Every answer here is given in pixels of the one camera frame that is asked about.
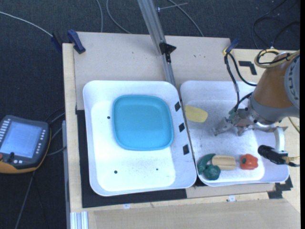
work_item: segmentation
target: dark background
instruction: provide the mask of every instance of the dark background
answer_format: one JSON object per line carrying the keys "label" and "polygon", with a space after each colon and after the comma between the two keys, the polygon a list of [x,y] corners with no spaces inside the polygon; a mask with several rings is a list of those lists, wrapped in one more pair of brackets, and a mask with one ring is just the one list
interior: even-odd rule
{"label": "dark background", "polygon": [[[107,14],[107,0],[98,1],[103,12],[103,32],[125,33]],[[161,8],[172,5],[166,0],[154,1]],[[244,49],[300,48],[300,0],[173,1],[188,3],[182,8],[205,37],[240,38],[237,47]],[[109,0],[109,10],[131,33],[148,33],[136,0]],[[68,42],[69,29],[101,31],[101,15],[95,0],[0,0],[0,11],[55,33],[61,42]],[[201,36],[177,8],[162,10],[160,20],[165,35]],[[3,14],[0,14],[0,86],[0,119],[16,115],[45,121],[53,112],[48,120],[63,113],[62,55],[48,34]],[[64,116],[52,124],[53,132],[61,127],[63,119]],[[60,148],[62,138],[58,135],[50,152]],[[0,174],[0,228],[15,227],[31,176],[32,173]],[[18,228],[63,229],[65,216],[60,152],[46,157],[36,171]]]}

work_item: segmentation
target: black clamp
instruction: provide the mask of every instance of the black clamp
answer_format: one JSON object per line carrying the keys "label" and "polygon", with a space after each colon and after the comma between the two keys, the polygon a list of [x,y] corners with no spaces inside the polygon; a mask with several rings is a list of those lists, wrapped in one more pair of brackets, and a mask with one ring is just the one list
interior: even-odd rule
{"label": "black clamp", "polygon": [[78,37],[78,34],[75,30],[68,30],[68,38],[70,40],[70,42],[72,42],[74,44],[74,49],[79,53],[83,53],[86,51],[86,49],[82,46],[81,44],[81,40],[80,38]]}
{"label": "black clamp", "polygon": [[172,61],[171,61],[170,54],[176,49],[176,47],[171,46],[171,45],[169,45],[167,43],[164,43],[164,42],[161,42],[159,44],[159,47],[160,47],[162,55],[165,54],[166,61],[168,63],[171,63]]}

